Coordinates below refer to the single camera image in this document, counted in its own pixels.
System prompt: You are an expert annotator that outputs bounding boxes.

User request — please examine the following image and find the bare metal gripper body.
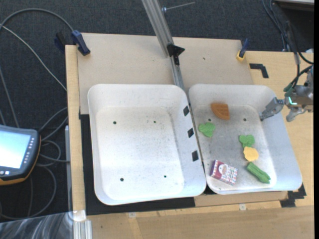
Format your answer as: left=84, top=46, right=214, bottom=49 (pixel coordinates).
left=285, top=70, right=315, bottom=113

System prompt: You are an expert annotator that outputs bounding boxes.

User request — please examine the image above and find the small printed carton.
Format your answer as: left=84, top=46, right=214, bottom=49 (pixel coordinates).
left=209, top=159, right=238, bottom=186

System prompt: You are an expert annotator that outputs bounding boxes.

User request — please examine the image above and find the yellow toy food piece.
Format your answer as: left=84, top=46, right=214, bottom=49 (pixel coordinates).
left=243, top=146, right=260, bottom=162

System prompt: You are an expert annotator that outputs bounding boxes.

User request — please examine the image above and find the green toy leaf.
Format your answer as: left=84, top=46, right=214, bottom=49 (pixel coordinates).
left=198, top=122, right=216, bottom=138

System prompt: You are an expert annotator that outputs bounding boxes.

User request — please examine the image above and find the green toy bean pod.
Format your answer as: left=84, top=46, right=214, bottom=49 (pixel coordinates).
left=246, top=162, right=272, bottom=184

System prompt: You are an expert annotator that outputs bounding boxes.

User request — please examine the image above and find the orange toy biscuit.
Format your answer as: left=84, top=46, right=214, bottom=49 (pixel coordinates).
left=210, top=103, right=231, bottom=121

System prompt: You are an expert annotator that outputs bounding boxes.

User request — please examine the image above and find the pale cardboard board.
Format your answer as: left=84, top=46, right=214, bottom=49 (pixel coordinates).
left=76, top=32, right=254, bottom=116

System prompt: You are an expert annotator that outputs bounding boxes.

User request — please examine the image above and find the green toy broccoli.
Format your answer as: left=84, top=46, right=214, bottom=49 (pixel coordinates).
left=238, top=134, right=256, bottom=148

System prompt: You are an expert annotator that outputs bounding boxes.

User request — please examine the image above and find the white plastic tray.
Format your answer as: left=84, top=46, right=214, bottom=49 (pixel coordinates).
left=188, top=83, right=303, bottom=195
left=87, top=83, right=207, bottom=206

